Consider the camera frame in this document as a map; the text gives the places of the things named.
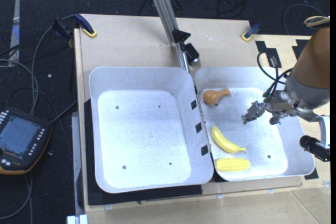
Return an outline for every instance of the yellow clamp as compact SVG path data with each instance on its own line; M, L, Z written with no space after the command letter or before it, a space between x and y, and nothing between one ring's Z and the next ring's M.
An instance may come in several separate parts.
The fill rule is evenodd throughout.
M89 33L86 29L83 28L83 32L87 34L90 38L94 38L97 36L97 31L93 29L93 33Z
M247 34L247 32L248 32L248 31L246 31L245 33L243 33L243 34L241 35L241 39L242 39L243 41L249 41L249 40L252 38L252 36L253 36L253 35L250 35L248 38L246 38L245 35Z

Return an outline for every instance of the black floor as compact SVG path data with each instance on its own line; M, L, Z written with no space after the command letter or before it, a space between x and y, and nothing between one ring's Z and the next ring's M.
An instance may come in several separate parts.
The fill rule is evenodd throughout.
M20 0L20 61L31 68L31 58L40 37L57 17L74 13L157 16L151 0L144 1ZM13 5L12 0L2 2L1 12L13 13ZM173 6L177 17L249 20L251 25L261 24L260 33L280 35L312 35L313 29L302 25L304 19L330 15L330 0L176 0ZM1 54L9 48L12 21L0 22L0 37L6 37L1 40ZM66 23L74 26L71 19ZM71 80L73 50L67 47L66 40L50 33L42 42L38 55L35 75L41 94L36 115L52 119L56 112L60 113L76 100L76 82ZM30 87L30 75L25 70L0 68L0 106L6 105L10 97L9 105L29 112L32 106ZM66 114L54 126L48 148L50 154L33 169L35 224L65 223L66 217L74 214L71 145L71 114ZM23 176L0 176L0 217L20 208L26 195ZM29 223L29 211L28 204L16 216L0 220L0 223Z

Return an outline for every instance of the black clamp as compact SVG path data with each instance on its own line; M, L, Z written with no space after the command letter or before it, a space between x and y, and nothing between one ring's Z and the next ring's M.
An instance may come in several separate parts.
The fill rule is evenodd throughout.
M191 43L188 43L187 45L184 44L184 42L188 39L190 35L191 35L190 33L181 30L173 31L173 37L175 43L180 44L181 50L183 52L186 52L189 65L194 66L199 62L200 54L197 52L197 50Z
M83 32L87 34L89 37L94 38L97 35L97 31L95 31L89 22L80 14L75 14L73 18L76 20L77 24L79 24L83 28ZM74 31L71 27L67 26L61 18L57 18L52 25L55 33L68 41L69 46L73 47L74 43Z

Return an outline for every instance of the yellow banana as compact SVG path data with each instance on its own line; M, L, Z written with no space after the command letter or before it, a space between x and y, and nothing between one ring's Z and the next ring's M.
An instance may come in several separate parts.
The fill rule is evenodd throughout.
M246 150L244 147L240 147L226 139L216 126L212 128L211 135L216 144L226 152L236 153L238 151Z
M249 169L250 162L243 158L221 158L215 161L215 167L222 172L236 172Z

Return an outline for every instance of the aluminum extrusion pole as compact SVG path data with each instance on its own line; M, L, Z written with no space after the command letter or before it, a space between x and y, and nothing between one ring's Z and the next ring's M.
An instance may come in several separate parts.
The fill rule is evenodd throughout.
M171 0L154 0L154 4L169 42L171 44L175 44L173 30L178 30L179 27L173 12ZM186 53L181 50L180 44L176 44L175 47L180 67L185 69L187 72L190 72Z

